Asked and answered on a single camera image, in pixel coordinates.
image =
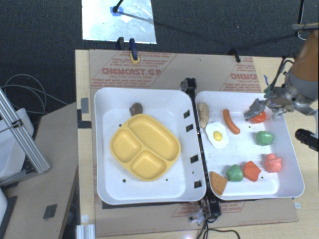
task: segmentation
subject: toy fried egg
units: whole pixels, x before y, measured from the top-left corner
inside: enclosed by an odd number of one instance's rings
[[[217,149],[224,148],[229,143],[226,128],[220,122],[208,123],[206,133],[211,144]]]

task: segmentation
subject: hole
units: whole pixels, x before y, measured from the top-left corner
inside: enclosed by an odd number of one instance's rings
[[[195,181],[194,182],[194,189],[199,188],[201,186],[202,186],[201,181]]]
[[[193,128],[194,128],[193,124],[188,125],[188,126],[186,127],[186,132],[192,130]]]
[[[189,110],[187,112],[184,113],[184,119],[187,118],[190,115]]]
[[[193,157],[190,158],[190,163],[191,163],[191,164],[194,163],[194,162],[196,162],[196,161],[198,161],[198,155],[195,155],[195,156],[193,156]]]

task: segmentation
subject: black clip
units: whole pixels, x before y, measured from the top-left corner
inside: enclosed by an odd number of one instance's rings
[[[16,120],[16,121],[14,121],[14,122],[11,123],[11,126],[9,126],[9,127],[5,128],[5,129],[1,130],[0,133],[2,133],[2,132],[4,132],[4,131],[7,131],[7,130],[10,129],[10,128],[17,128],[17,127],[22,126],[22,125],[23,125],[23,122],[22,122],[21,119]]]
[[[237,63],[240,63],[240,58],[239,58],[239,55],[238,55],[238,52],[236,49],[231,49],[230,51],[228,51],[228,54],[227,55],[235,55],[235,58],[236,58],[236,62]]]

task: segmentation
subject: white tray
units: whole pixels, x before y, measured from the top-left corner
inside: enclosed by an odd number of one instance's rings
[[[161,178],[151,182],[142,181],[127,171],[109,148],[119,125],[131,117],[129,108],[134,103],[142,104],[143,113],[166,126],[181,145],[176,163]],[[192,103],[187,94],[178,90],[103,88],[95,94],[94,104],[97,189],[104,202],[119,205],[189,202],[203,198],[206,183]],[[193,129],[186,132],[189,125]]]
[[[272,111],[267,108],[265,122],[253,124],[245,121],[244,112],[256,98],[262,100],[263,94],[204,91],[196,96],[197,104],[208,104],[209,122],[221,122],[229,137],[228,145],[217,149],[208,140],[205,129],[201,128],[208,172],[214,171],[227,178],[226,171],[231,165],[238,164],[242,167],[248,161],[253,161],[261,169],[256,182],[246,178],[241,182],[228,182],[224,193],[219,197],[222,200],[297,197],[304,191],[304,181],[284,117],[272,120]],[[230,110],[234,123],[241,129],[240,134],[235,135],[227,128],[222,115],[223,109]],[[255,133],[263,130],[274,134],[271,145],[256,144]],[[279,173],[265,170],[263,163],[265,155],[269,153],[282,158],[283,168]]]

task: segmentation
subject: toy sausage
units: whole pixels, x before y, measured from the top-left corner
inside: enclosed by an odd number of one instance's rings
[[[223,110],[223,117],[224,120],[228,126],[228,128],[234,133],[234,134],[239,134],[240,133],[240,129],[235,125],[235,123],[233,122],[233,120],[230,117],[230,113],[228,109]]]

